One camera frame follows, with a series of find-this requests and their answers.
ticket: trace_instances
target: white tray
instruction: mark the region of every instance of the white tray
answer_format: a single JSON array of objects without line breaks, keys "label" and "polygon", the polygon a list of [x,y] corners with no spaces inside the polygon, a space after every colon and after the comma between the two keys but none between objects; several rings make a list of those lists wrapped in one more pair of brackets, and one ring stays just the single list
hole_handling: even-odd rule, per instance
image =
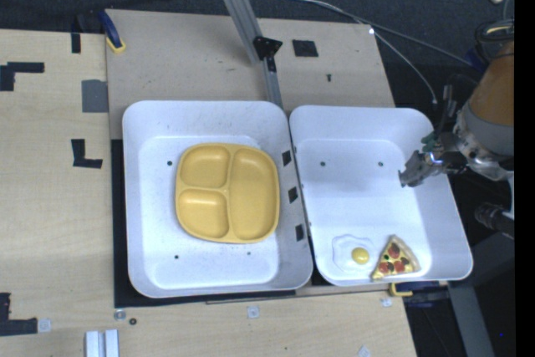
[{"label": "white tray", "polygon": [[[429,177],[416,188],[400,185],[398,171],[432,132],[422,113],[301,106],[290,116],[290,129],[314,258],[325,279],[339,286],[371,283],[392,234],[412,248],[421,270],[385,281],[455,280],[470,273],[471,251],[447,176]],[[358,242],[370,255],[361,269],[344,265]]]},{"label": "white tray", "polygon": [[[263,101],[141,101],[123,116],[128,270],[145,296],[290,290],[313,270],[288,119]],[[253,244],[208,242],[186,233],[175,213],[176,168],[199,143],[250,145],[278,168],[281,207],[273,235]],[[298,199],[288,191],[296,188]]]}]

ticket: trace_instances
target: yellow divided plate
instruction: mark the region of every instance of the yellow divided plate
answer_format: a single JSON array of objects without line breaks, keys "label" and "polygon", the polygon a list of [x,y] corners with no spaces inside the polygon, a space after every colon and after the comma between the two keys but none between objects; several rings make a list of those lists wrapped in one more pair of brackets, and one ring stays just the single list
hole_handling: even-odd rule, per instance
[{"label": "yellow divided plate", "polygon": [[176,216],[186,232],[216,242],[258,242],[278,224],[277,167],[245,145],[190,147],[176,175]]}]

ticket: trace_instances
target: pizza slice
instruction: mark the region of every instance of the pizza slice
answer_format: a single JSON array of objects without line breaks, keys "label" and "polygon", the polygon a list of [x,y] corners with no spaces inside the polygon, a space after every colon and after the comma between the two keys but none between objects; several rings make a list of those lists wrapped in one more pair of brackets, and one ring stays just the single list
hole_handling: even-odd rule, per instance
[{"label": "pizza slice", "polygon": [[385,250],[381,253],[371,277],[379,280],[402,273],[416,273],[420,271],[420,264],[414,253],[403,240],[396,235],[390,237]]}]

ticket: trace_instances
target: blue clamp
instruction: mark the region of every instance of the blue clamp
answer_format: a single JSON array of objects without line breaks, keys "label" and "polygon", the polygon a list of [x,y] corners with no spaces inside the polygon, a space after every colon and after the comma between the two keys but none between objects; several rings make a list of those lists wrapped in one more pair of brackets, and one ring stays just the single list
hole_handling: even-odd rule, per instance
[{"label": "blue clamp", "polygon": [[104,27],[106,33],[106,43],[113,51],[114,54],[120,54],[126,49],[126,44],[123,39],[120,38],[117,28],[115,28],[114,22],[111,21],[110,16],[105,11],[99,12],[99,21]]}]

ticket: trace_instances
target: wooden table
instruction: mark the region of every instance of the wooden table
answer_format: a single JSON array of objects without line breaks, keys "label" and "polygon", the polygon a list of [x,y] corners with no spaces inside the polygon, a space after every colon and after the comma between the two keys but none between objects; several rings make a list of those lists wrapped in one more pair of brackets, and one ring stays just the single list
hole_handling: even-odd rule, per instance
[{"label": "wooden table", "polygon": [[[290,24],[262,21],[266,28]],[[328,31],[329,40],[355,31],[345,24],[302,25],[316,28],[318,38]],[[81,53],[73,54],[68,33],[0,30],[0,47],[0,65],[45,64],[43,74],[16,73],[14,91],[0,92],[0,293],[11,294],[10,319],[50,319],[52,326],[46,333],[1,337],[1,355],[81,356],[85,332],[118,329],[123,356],[357,356],[363,346],[373,356],[415,356],[402,299],[381,289],[307,287],[291,298],[126,308],[126,320],[116,320],[114,126],[108,113],[83,112],[81,89],[82,81],[110,81],[104,36],[81,34]],[[348,63],[344,70],[357,66]],[[312,81],[324,78],[321,64],[316,69]],[[288,73],[281,79],[291,79]],[[356,99],[359,91],[367,94],[361,87]],[[384,97],[393,104],[389,91]],[[86,157],[102,159],[102,167],[74,167],[72,139],[85,139]],[[257,318],[248,316],[252,305]]]}]

